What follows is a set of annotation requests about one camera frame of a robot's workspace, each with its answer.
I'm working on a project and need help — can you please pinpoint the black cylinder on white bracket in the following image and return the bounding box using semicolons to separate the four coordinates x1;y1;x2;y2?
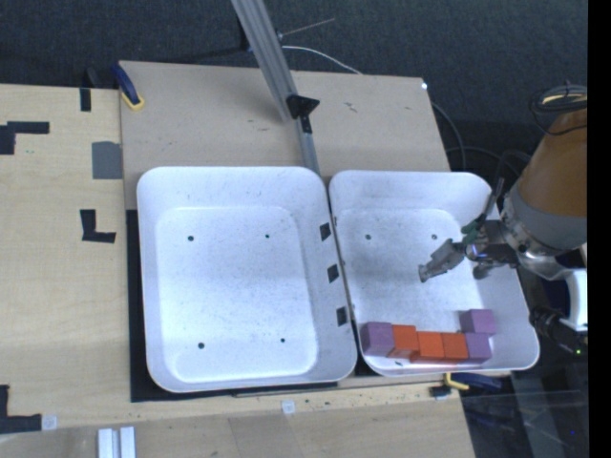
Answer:
528;268;588;353

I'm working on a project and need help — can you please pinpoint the orange cube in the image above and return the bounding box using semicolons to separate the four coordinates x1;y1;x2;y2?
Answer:
441;332;470;361
416;330;446;360
391;323;420;352

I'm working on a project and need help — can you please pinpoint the white plastic tray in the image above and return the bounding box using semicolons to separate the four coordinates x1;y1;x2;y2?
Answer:
136;165;360;394
327;169;541;378

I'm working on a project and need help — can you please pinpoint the pale wood board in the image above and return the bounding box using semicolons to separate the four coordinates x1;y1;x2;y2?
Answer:
117;59;478;458

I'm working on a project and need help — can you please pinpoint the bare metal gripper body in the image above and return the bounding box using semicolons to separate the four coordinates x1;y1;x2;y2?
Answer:
463;219;586;281

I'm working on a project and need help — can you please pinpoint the purple cube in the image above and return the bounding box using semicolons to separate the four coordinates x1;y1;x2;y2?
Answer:
464;332;494;363
458;308;497;336
359;321;396;357

